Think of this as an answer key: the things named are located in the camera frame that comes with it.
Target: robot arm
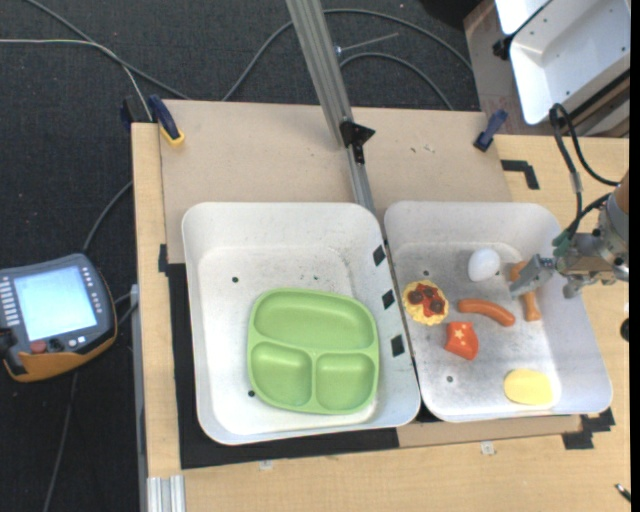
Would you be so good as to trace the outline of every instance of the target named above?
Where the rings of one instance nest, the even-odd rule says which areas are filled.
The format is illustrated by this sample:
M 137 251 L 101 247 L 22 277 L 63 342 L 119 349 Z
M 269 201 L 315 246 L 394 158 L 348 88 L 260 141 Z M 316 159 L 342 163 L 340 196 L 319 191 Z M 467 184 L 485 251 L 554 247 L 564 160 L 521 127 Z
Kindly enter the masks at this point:
M 563 233 L 556 239 L 554 258 L 535 255 L 509 290 L 516 298 L 539 288 L 555 272 L 567 278 L 566 298 L 584 286 L 629 281 L 629 172 L 601 206 L 598 224 L 591 233 Z

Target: handheld controller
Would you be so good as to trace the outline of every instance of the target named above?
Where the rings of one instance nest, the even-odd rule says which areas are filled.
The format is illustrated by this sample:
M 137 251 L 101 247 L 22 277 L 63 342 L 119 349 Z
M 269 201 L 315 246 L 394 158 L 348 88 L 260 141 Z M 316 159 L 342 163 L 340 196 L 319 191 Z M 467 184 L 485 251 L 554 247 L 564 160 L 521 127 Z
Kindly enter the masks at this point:
M 0 270 L 0 358 L 15 380 L 77 368 L 116 334 L 111 294 L 84 254 Z

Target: red button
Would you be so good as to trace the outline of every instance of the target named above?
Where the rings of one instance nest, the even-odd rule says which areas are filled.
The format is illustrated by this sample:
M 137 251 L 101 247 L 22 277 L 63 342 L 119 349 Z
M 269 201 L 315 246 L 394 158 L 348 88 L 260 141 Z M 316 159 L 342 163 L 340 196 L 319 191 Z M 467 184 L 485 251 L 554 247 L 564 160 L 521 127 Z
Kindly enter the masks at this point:
M 43 340 L 34 341 L 31 343 L 32 354 L 44 354 L 47 351 L 47 342 Z

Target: toy pizza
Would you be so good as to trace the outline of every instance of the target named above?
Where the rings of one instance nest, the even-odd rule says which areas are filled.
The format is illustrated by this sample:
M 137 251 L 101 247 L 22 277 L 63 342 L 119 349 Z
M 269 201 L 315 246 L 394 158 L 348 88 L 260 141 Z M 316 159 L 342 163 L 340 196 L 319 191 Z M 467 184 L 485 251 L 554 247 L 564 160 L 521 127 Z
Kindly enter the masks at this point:
M 402 303 L 411 318 L 425 325 L 437 325 L 449 314 L 444 293 L 427 280 L 409 283 L 402 293 Z

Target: wooden table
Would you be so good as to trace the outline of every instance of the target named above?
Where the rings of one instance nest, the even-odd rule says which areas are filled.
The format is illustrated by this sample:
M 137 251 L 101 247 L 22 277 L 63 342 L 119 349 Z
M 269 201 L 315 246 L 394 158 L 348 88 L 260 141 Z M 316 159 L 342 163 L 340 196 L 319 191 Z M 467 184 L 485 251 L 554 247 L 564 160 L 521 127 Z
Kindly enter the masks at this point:
M 442 113 L 437 115 L 442 120 Z M 469 114 L 470 122 L 478 122 L 476 115 Z M 188 512 L 629 510 L 629 503 L 614 488 L 618 482 L 625 486 L 631 482 L 629 345 L 619 334 L 628 316 L 628 285 L 623 283 L 583 292 L 614 390 L 611 410 L 616 425 L 610 432 L 594 434 L 594 449 L 566 450 L 558 434 L 529 437 L 526 422 L 510 439 L 480 437 L 495 432 L 485 432 L 481 425 L 474 436 L 471 423 L 464 425 L 465 434 L 458 438 L 466 442 L 455 444 L 182 470 L 169 291 L 166 276 L 158 271 L 158 247 L 166 241 L 161 142 L 151 124 L 134 125 L 132 138 L 142 351 L 142 375 L 137 377 L 144 387 L 146 445 L 143 473 L 160 478 L 183 475 Z M 627 170 L 628 140 L 586 139 L 582 144 L 587 160 L 601 174 L 620 179 Z M 528 189 L 521 173 L 505 173 L 514 201 L 542 204 L 561 225 L 572 220 L 574 196 L 551 137 L 497 136 L 491 151 L 493 158 L 525 160 L 535 169 L 540 190 Z M 588 177 L 584 182 L 585 204 L 607 191 Z M 583 222 L 583 229 L 591 229 L 593 217 Z M 483 454 L 479 443 L 483 439 L 493 441 L 494 454 Z M 411 436 L 401 445 L 411 446 Z

